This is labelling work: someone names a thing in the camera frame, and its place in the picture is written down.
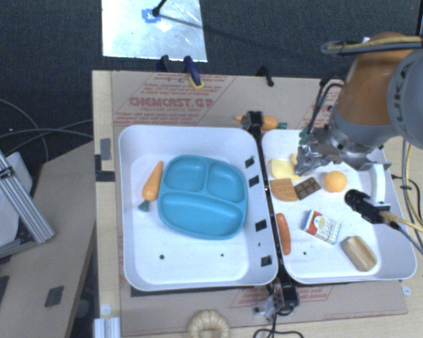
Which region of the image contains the brown chocolate bar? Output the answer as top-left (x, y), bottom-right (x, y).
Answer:
top-left (293, 176), bottom-right (322, 201)

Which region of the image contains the beige doughnut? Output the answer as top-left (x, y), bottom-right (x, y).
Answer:
top-left (187, 309), bottom-right (231, 338)

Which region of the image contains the orange brown waffle biscuit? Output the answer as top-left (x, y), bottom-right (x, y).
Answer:
top-left (269, 177), bottom-right (299, 202)

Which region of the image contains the blue divided plate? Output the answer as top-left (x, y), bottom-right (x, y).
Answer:
top-left (157, 154), bottom-right (250, 240)

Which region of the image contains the brown cardboard board red print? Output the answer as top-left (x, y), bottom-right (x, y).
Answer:
top-left (110, 70), bottom-right (409, 338)

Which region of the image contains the orange carrot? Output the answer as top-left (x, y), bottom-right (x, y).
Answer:
top-left (137, 160), bottom-right (164, 212)
top-left (235, 114), bottom-right (289, 132)

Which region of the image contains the orange red sausage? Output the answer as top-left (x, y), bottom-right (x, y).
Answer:
top-left (276, 213), bottom-right (292, 256)

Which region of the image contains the tan hot dog bun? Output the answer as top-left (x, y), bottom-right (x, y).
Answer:
top-left (340, 235), bottom-right (378, 273)

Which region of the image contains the black cylinder on white bracket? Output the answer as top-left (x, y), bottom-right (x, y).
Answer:
top-left (344, 163), bottom-right (391, 225)

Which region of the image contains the orange ball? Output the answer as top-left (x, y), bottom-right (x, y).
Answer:
top-left (324, 170), bottom-right (348, 193)

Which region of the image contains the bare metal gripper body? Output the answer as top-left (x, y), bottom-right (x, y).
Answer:
top-left (309, 129), bottom-right (393, 172)

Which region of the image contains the black block with wires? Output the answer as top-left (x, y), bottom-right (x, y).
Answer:
top-left (274, 282), bottom-right (300, 313)
top-left (244, 111), bottom-right (264, 130)

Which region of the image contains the white and red carton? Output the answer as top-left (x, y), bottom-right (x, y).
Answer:
top-left (300, 209), bottom-right (342, 245)

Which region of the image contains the white plastic tray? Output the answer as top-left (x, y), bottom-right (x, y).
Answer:
top-left (260, 128), bottom-right (418, 285)
top-left (118, 124), bottom-right (280, 292)

